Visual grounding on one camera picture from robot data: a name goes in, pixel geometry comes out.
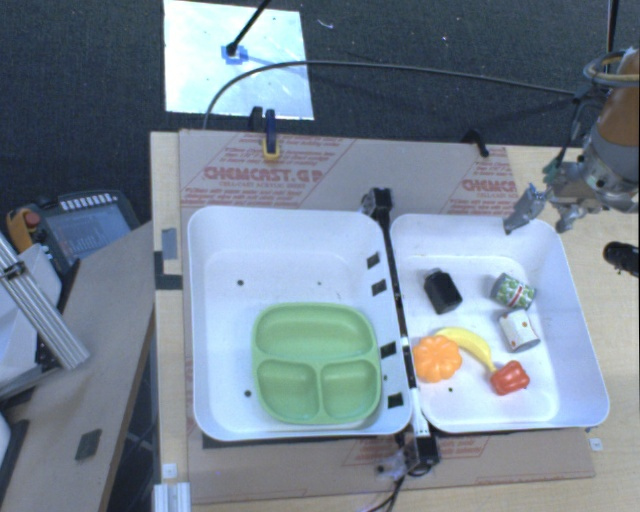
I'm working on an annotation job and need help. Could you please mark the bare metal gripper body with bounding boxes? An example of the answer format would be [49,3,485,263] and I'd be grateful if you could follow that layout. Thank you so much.
[546,158,640,213]

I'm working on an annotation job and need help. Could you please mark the green can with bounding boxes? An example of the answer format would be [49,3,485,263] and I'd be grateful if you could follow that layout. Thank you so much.
[489,272,537,309]

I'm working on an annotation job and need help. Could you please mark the black bottle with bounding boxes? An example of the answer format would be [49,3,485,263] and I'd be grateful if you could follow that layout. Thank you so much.
[423,267,464,316]

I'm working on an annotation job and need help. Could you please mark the white can with red dots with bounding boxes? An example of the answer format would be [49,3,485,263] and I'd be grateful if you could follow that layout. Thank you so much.
[498,308,542,354]

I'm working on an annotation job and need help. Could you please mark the yellow banana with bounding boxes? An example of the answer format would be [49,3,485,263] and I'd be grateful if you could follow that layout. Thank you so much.
[433,326,498,375]

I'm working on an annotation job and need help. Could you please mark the thin black and white rod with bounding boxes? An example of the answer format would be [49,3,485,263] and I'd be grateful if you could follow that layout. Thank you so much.
[380,212,430,442]

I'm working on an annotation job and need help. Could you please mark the red bell pepper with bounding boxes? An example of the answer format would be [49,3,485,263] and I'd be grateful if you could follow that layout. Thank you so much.
[489,360,531,397]

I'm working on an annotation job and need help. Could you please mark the orange pumpkin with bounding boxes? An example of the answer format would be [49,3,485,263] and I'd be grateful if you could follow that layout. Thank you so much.
[412,335,462,385]

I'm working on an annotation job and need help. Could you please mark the white plastic tray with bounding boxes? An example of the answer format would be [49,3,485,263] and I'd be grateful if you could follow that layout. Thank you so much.
[389,213,611,435]
[186,204,416,443]

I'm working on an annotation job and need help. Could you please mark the brown cardboard board, red print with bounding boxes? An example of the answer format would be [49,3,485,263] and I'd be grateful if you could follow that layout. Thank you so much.
[177,128,598,505]

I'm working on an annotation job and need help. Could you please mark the green divided plate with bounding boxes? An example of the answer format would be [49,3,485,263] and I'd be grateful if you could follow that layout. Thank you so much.
[250,302,385,427]

